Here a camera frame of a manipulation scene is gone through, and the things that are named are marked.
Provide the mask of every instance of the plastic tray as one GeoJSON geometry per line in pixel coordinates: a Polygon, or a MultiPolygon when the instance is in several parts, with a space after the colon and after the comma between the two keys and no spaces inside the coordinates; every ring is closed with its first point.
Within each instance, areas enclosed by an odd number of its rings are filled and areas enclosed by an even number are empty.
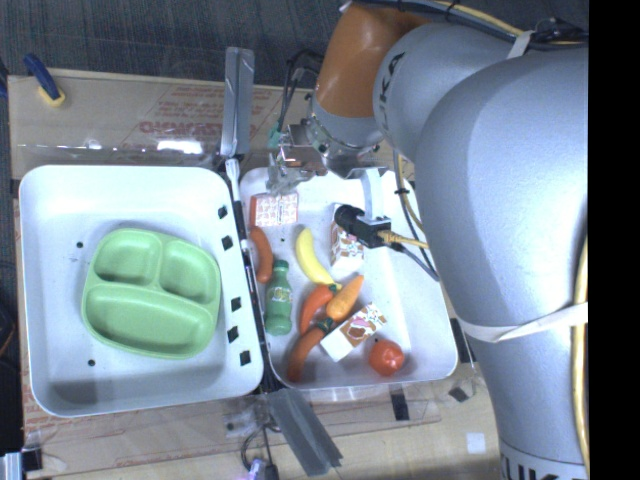
{"type": "Polygon", "coordinates": [[[197,167],[44,166],[22,179],[19,198],[31,390],[46,411],[72,417],[164,407],[258,386],[264,363],[220,176],[197,167]],[[218,322],[192,357],[132,354],[96,339],[82,320],[100,242],[129,228],[194,244],[220,266],[218,322]]]}
{"type": "Polygon", "coordinates": [[[186,359],[213,337],[220,269],[204,249],[125,228],[102,239],[82,298],[82,318],[99,340],[129,352],[186,359]]]}
{"type": "MultiPolygon", "coordinates": [[[[250,207],[252,195],[266,191],[266,179],[267,170],[263,168],[249,171],[242,178],[240,191],[245,210],[250,207]]],[[[382,176],[379,192],[374,197],[381,198],[381,208],[391,219],[392,229],[411,236],[396,189],[395,175],[389,171],[382,176]]],[[[274,256],[289,262],[288,280],[293,291],[293,330],[286,336],[266,334],[273,370],[280,380],[302,390],[335,390],[336,396],[344,399],[348,394],[342,388],[448,377],[457,366],[458,351],[440,284],[406,255],[381,247],[365,249],[364,264],[358,271],[365,276],[358,304],[362,307],[373,302],[382,310],[388,323],[375,336],[392,339],[402,347],[406,355],[403,368],[391,377],[382,377],[373,371],[367,363],[368,352],[374,344],[371,338],[337,363],[320,346],[315,347],[307,358],[301,382],[288,381],[287,361],[299,336],[298,311],[314,287],[297,263],[295,240],[298,233],[305,226],[312,230],[318,259],[336,281],[344,284],[354,272],[330,267],[330,225],[334,207],[336,204],[350,204],[365,208],[363,184],[359,180],[343,180],[329,173],[300,183],[296,190],[299,194],[298,222],[263,228],[274,256]]],[[[408,196],[415,205],[414,194],[408,196]]],[[[252,255],[257,262],[253,246],[252,255]]],[[[264,300],[264,285],[259,285],[259,289],[261,300],[264,300]]]]}

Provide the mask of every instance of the green bottle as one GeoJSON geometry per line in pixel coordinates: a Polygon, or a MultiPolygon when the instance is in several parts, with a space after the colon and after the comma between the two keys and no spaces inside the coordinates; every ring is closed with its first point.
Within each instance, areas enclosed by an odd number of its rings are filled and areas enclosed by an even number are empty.
{"type": "Polygon", "coordinates": [[[293,297],[287,281],[289,263],[276,260],[273,275],[267,285],[264,327],[273,336],[283,336],[291,331],[291,307],[293,297]]]}

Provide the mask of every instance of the dark floor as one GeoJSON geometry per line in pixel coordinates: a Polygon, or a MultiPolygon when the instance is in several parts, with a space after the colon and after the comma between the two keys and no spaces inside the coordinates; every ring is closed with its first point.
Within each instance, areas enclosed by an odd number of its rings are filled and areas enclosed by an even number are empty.
{"type": "MultiPolygon", "coordinates": [[[[560,17],[589,28],[589,0],[460,0],[522,29],[560,17]]],[[[254,50],[257,84],[281,85],[301,48],[323,52],[340,0],[0,0],[0,57],[90,71],[221,80],[228,46],[254,50]]],[[[9,126],[0,100],[0,307],[17,320],[9,126]]],[[[20,448],[18,344],[0,358],[0,455],[20,448]]]]}

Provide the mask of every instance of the green plate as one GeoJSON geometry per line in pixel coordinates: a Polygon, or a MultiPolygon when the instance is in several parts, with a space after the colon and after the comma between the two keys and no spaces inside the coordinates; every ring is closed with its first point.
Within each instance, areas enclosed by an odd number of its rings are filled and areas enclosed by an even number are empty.
{"type": "Polygon", "coordinates": [[[186,359],[211,341],[220,294],[220,268],[204,249],[163,233],[119,229],[93,256],[82,319],[108,345],[186,359]]]}

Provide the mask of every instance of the table surface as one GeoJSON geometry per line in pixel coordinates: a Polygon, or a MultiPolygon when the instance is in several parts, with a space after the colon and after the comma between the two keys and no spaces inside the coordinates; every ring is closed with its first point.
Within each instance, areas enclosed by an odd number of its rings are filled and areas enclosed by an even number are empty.
{"type": "MultiPolygon", "coordinates": [[[[61,71],[59,76],[75,75],[61,71]]],[[[211,86],[219,88],[222,84],[214,82],[211,86]]],[[[245,159],[246,169],[264,165],[266,137],[277,118],[281,93],[277,87],[254,88],[252,153],[245,159]]],[[[304,117],[304,94],[296,94],[288,112],[289,122],[304,117]]],[[[221,110],[212,119],[221,123],[221,110]]],[[[19,178],[33,163],[25,161],[24,151],[18,148],[24,137],[20,126],[16,128],[18,132],[11,136],[12,165],[14,177],[19,178]]],[[[383,145],[379,154],[391,162],[388,147],[383,145]]],[[[410,178],[408,167],[405,174],[410,178]]],[[[26,447],[40,449],[43,466],[30,472],[28,478],[195,479],[210,478],[214,472],[217,478],[244,478],[246,471],[240,459],[244,436],[230,433],[225,421],[241,412],[251,397],[73,419],[51,416],[38,406],[29,383],[17,201],[14,209],[25,440],[26,447]]],[[[447,379],[402,386],[409,411],[409,420],[404,421],[395,418],[388,387],[355,390],[350,400],[345,397],[340,402],[324,398],[322,392],[309,395],[344,457],[341,467],[323,478],[499,478],[494,414],[478,368],[461,364],[447,379]],[[470,397],[456,401],[448,394],[453,387],[464,388],[470,397]]],[[[269,443],[283,480],[306,477],[282,435],[270,433],[269,443]]],[[[252,443],[248,455],[265,457],[261,439],[252,443]]]]}

